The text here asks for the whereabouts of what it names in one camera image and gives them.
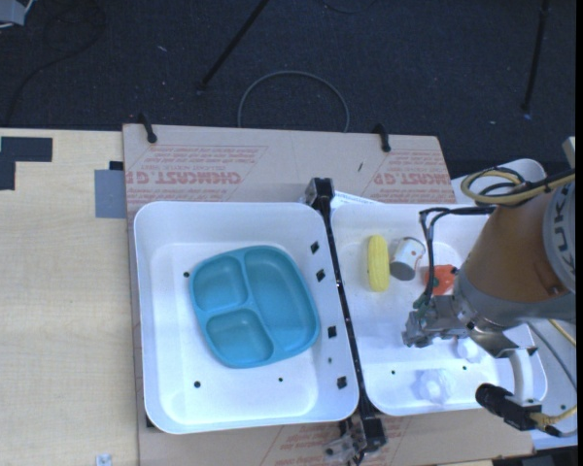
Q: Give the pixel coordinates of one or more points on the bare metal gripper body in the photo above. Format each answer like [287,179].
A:
[442,321]

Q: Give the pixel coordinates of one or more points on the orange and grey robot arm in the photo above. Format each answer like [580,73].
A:
[510,255]

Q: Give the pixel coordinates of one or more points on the orange rounded toy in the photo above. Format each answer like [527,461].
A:
[444,279]

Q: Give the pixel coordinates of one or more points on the white plastic tray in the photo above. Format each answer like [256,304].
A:
[175,357]
[384,347]

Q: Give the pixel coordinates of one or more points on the white can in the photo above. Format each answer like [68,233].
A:
[405,257]

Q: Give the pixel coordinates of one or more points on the yellow corn cob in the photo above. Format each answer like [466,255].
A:
[378,262]

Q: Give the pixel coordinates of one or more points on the thin black rod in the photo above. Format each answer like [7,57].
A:
[342,299]

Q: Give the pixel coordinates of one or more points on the white paper sheet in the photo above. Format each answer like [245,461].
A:
[357,198]

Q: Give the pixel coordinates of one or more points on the blue divided plate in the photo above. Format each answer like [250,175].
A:
[252,304]

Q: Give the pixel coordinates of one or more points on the brown cardboard board red print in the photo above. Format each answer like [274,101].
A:
[272,168]

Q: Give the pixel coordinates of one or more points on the black cylinder on white bracket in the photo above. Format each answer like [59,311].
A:
[507,403]

